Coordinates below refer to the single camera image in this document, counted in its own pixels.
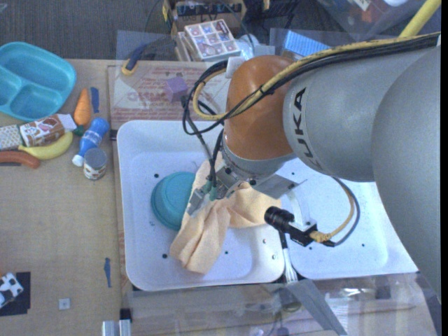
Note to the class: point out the blue divided plate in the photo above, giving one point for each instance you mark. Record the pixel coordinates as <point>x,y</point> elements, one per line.
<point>31,79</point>

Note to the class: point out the picture tile game box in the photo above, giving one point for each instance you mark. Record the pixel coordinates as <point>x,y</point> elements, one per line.
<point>211,40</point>

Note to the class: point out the checkered brown packet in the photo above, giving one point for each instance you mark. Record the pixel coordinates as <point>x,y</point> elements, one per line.
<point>10,138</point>

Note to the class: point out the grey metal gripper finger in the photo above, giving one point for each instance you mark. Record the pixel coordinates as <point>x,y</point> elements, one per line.
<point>197,203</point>

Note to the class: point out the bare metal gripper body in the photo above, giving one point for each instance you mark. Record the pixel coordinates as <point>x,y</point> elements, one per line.
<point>229,182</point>

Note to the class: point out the teal bowl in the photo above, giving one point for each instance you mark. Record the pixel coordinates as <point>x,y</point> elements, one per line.
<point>171,198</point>

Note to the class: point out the small grey can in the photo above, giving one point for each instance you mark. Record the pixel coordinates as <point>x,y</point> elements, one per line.
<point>94,164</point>

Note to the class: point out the black and white cow carton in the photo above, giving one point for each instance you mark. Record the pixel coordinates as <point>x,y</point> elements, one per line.
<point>8,289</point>

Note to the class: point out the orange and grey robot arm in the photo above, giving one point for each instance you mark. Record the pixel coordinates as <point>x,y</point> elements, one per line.
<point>336,117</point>

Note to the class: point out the yellow banana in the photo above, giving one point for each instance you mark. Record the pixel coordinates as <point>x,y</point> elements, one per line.
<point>52,150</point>

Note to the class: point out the yellow cloth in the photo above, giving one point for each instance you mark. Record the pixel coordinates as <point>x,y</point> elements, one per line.
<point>206,236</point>

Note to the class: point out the orange carrot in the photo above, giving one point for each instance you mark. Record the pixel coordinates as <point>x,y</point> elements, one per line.
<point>83,108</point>

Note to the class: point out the brown sausage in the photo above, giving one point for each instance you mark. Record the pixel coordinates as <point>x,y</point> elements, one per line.
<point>21,158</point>

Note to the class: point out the blue bottle white cap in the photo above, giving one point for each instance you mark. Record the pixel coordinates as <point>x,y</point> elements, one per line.
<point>91,138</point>

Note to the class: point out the brown and white carton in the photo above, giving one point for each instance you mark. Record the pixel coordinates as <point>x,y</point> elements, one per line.
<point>42,131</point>

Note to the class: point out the white plastic tray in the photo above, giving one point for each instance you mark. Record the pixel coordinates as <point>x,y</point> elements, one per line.
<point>367,229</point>
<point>140,205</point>

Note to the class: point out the black cylinder on white bracket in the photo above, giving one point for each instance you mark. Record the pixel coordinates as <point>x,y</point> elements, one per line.
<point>280,218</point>

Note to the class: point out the purple cube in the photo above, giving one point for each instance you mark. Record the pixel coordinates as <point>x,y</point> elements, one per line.
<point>176,89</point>

